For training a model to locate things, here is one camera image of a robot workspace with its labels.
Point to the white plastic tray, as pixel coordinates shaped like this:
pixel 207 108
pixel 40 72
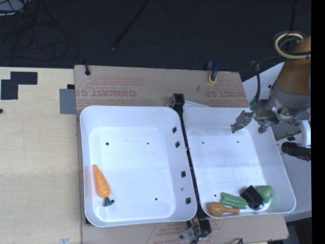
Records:
pixel 228 161
pixel 132 166

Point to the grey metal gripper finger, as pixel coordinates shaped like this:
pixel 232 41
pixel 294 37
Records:
pixel 240 122
pixel 264 127

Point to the tan chicken drumstick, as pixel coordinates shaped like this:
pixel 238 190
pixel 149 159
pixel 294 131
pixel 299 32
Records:
pixel 218 208

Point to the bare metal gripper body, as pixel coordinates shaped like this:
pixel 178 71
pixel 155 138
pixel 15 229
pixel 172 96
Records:
pixel 269 110

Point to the green pepper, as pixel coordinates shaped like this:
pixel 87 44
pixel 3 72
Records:
pixel 266 192

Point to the thin black rod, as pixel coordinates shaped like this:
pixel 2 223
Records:
pixel 189 156

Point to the green bean pods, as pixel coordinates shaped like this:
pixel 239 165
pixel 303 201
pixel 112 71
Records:
pixel 232 200

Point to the orange carrot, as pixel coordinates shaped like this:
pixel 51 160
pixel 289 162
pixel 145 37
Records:
pixel 101 183

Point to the black box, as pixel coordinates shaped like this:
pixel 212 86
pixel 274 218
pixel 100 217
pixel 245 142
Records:
pixel 252 197

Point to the black cylinder on white bracket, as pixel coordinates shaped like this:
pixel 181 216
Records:
pixel 299 146

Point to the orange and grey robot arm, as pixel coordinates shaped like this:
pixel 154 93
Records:
pixel 294 77

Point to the brown cardboard board red print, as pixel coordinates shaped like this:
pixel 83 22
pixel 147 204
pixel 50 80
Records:
pixel 157 90

